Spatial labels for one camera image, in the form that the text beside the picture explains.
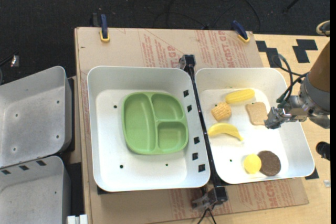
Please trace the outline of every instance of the bread slice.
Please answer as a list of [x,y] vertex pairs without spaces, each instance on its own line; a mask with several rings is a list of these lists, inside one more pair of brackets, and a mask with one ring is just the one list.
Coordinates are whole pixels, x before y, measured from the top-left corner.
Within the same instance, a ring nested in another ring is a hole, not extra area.
[[253,125],[265,125],[264,120],[267,119],[267,110],[263,102],[247,104],[245,107]]

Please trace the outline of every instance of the table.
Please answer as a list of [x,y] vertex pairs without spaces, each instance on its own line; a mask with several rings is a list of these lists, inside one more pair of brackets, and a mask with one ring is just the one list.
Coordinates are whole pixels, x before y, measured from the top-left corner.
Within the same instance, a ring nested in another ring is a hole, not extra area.
[[[228,64],[235,67],[269,67],[267,54],[271,55],[277,51],[287,59],[294,72],[304,73],[309,71],[320,51],[329,41],[329,38],[322,36],[254,35],[249,32],[250,44],[242,44],[233,31],[109,28],[109,32],[111,41],[109,44],[104,44],[99,38],[99,28],[75,29],[83,193],[85,213],[88,215],[89,223],[92,224],[106,223],[106,221],[109,223],[113,221],[115,223],[123,221],[124,223],[172,223],[167,220],[174,220],[173,223],[176,224],[187,224],[197,223],[199,215],[195,214],[193,218],[188,219],[183,219],[184,216],[178,214],[168,217],[167,214],[173,209],[167,209],[170,204],[163,198],[152,204],[152,208],[146,207],[147,202],[150,202],[148,199],[156,196],[165,197],[166,190],[98,194],[92,176],[88,107],[85,98],[83,99],[87,94],[86,75],[90,68],[99,65],[174,67],[182,54],[194,54],[198,68],[225,67]],[[306,47],[302,50],[301,56],[304,61],[306,53],[309,62],[298,63],[293,46]],[[278,70],[288,85],[288,74]],[[298,85],[294,87],[293,94],[298,92],[297,87]],[[316,163],[318,178],[295,179],[296,182],[303,184],[307,195],[300,198],[302,201],[298,204],[301,205],[216,215],[217,223],[331,223],[330,162],[322,159],[315,149],[321,141],[330,142],[330,130],[323,129],[310,120],[303,122],[302,128]],[[207,218],[203,222],[212,223],[211,218]]]

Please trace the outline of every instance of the banana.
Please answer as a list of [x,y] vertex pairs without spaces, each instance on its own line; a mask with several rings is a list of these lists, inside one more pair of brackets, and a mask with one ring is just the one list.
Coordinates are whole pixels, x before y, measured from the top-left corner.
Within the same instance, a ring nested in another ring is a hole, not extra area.
[[232,135],[236,138],[238,138],[240,141],[243,141],[244,138],[241,137],[241,135],[238,132],[238,129],[236,126],[229,124],[229,123],[224,123],[224,122],[218,122],[212,125],[209,130],[208,130],[208,135],[213,136],[216,134],[229,134]]

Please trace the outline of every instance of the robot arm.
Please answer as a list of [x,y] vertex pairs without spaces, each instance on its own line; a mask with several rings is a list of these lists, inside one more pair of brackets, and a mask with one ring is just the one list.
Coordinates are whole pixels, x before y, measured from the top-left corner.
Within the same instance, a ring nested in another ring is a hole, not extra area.
[[268,129],[285,122],[303,122],[309,118],[315,124],[330,128],[330,42],[327,43],[311,70],[301,81],[298,95],[292,95],[272,107],[265,120]]

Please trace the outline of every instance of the white tray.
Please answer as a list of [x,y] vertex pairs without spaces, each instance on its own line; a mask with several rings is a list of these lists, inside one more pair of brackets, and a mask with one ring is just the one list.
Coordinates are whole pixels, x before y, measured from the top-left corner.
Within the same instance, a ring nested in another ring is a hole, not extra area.
[[[253,99],[230,104],[232,115],[227,122],[236,126],[244,138],[241,142],[229,135],[209,137],[211,151],[219,177],[229,184],[258,182],[308,176],[314,171],[314,160],[305,134],[299,122],[285,123],[281,128],[270,130],[265,126],[252,125],[245,104],[263,102],[267,112],[277,106],[277,98],[286,90],[286,82],[272,68],[207,68],[195,75],[198,95],[205,125],[210,128],[217,123],[211,109],[225,101],[226,94],[252,88]],[[281,171],[276,176],[265,176],[261,172],[248,174],[243,167],[244,158],[251,153],[272,151],[281,161]]]
[[71,142],[71,122],[63,67],[0,86],[0,168],[62,152]]
[[[204,135],[192,81],[186,72],[178,68],[95,67],[88,73],[87,82],[93,175],[100,188],[109,192],[194,188],[208,182]],[[128,149],[121,107],[124,97],[138,91],[166,92],[179,99],[189,132],[183,150],[140,155]]]
[[0,169],[0,223],[65,224],[70,193],[70,178],[57,156]]

